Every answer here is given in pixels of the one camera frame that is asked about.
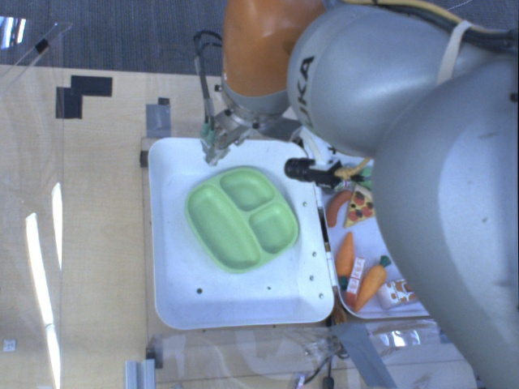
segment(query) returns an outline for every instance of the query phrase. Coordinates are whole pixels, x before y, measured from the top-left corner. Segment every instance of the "white cable tie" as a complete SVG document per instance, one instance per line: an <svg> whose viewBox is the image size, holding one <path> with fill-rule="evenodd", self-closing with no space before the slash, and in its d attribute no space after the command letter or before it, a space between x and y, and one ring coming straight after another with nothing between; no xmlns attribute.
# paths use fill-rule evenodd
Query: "white cable tie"
<svg viewBox="0 0 519 389"><path fill-rule="evenodd" d="M463 20L459 23L451 32L450 40L448 41L447 48L444 52L444 57L441 60L440 70L436 78L436 84L449 80L453 76L454 66L456 65L457 55L460 51L461 39L468 28L472 26L472 23Z"/></svg>

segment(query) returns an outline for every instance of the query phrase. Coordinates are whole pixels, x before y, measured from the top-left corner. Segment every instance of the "yellow cable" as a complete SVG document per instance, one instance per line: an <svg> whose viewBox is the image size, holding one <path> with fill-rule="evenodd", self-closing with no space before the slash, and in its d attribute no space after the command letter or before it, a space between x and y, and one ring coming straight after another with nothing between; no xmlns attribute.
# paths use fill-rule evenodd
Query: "yellow cable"
<svg viewBox="0 0 519 389"><path fill-rule="evenodd" d="M455 24L459 24L463 21L461 17L458 17L447 11L443 7L437 6L436 4L424 2L423 0L341 0L342 2L348 4L356 4L360 6L407 6L407 7L415 7L418 9L423 9L425 11L430 11L436 15L443 17L444 19L450 20ZM479 32L484 33L495 33L501 31L493 31L491 29L483 28L476 24L470 26L471 29L477 30Z"/></svg>
<svg viewBox="0 0 519 389"><path fill-rule="evenodd" d="M340 177L342 180L350 180L352 176L359 174L364 166L370 162L370 160L370 158L365 158L355 167L341 167L340 169L335 170L333 175L335 177Z"/></svg>

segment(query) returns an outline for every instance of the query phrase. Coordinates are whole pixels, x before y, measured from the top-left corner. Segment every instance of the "orange carrot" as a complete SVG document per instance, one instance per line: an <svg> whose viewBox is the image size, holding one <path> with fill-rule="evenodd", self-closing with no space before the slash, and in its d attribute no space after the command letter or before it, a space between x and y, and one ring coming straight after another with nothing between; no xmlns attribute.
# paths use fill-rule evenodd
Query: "orange carrot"
<svg viewBox="0 0 519 389"><path fill-rule="evenodd" d="M333 228L337 224L337 213L339 208L351 199L351 191L343 190L335 195L328 208L326 209L326 223L329 228Z"/></svg>
<svg viewBox="0 0 519 389"><path fill-rule="evenodd" d="M351 270L354 267L354 259L354 235L348 232L335 259L335 270L339 278L342 276L350 278Z"/></svg>
<svg viewBox="0 0 519 389"><path fill-rule="evenodd" d="M388 276L385 267L390 263L391 259L384 255L380 257L380 263L371 268L364 276L364 279L360 284L360 289L358 290L357 301L354 306L355 312L363 308L364 304L366 304L368 300L375 295L377 290L384 285Z"/></svg>

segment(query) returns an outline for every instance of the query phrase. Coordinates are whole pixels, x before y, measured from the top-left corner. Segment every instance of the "gray carpet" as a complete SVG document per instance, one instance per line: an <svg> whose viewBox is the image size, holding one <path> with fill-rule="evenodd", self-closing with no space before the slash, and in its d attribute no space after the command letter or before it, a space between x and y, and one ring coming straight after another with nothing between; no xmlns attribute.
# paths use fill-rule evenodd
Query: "gray carpet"
<svg viewBox="0 0 519 389"><path fill-rule="evenodd" d="M65 67L193 74L192 37L219 32L226 0L0 0L0 15L72 22ZM466 0L426 0L449 8ZM489 28L516 28L519 0L475 0L453 12ZM220 73L220 53L208 72Z"/></svg>

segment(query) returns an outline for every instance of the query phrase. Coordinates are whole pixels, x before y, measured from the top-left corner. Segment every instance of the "pizza slice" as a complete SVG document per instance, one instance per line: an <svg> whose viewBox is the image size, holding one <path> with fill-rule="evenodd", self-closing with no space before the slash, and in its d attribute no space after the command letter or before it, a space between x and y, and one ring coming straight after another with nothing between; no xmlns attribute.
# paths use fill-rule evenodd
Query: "pizza slice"
<svg viewBox="0 0 519 389"><path fill-rule="evenodd" d="M346 211L345 228L349 228L358 222L362 222L375 215L371 192L359 184L355 185L348 210Z"/></svg>

